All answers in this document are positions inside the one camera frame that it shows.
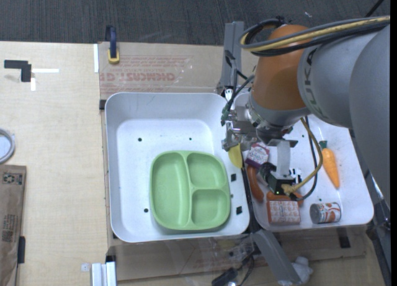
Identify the white and orange can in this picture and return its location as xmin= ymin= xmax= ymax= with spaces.
xmin=309 ymin=201 xmax=342 ymax=225

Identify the yellow banana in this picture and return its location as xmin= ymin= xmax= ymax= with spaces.
xmin=228 ymin=143 xmax=244 ymax=169

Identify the orange and white carton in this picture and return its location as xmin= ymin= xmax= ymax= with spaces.
xmin=266 ymin=200 xmax=302 ymax=226

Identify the green divided plate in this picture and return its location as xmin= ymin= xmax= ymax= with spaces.
xmin=149 ymin=150 xmax=232 ymax=232

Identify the red sausage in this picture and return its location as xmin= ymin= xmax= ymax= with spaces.
xmin=246 ymin=166 xmax=265 ymax=203

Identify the white crumpled paper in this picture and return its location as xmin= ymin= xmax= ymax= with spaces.
xmin=290 ymin=256 xmax=314 ymax=283

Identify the purple and white carton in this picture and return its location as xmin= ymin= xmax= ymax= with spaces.
xmin=244 ymin=143 xmax=270 ymax=168

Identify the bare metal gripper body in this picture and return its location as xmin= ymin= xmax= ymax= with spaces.
xmin=226 ymin=104 xmax=293 ymax=146

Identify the white plastic tray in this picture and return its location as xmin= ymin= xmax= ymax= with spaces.
xmin=104 ymin=91 xmax=251 ymax=244
xmin=232 ymin=92 xmax=375 ymax=233

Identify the orange carrot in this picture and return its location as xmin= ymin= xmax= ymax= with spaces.
xmin=318 ymin=140 xmax=341 ymax=189

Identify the brown cardboard board red print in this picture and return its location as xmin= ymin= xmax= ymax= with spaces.
xmin=97 ymin=42 xmax=385 ymax=282

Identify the brown paper packet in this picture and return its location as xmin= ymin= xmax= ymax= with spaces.
xmin=0 ymin=164 xmax=27 ymax=286

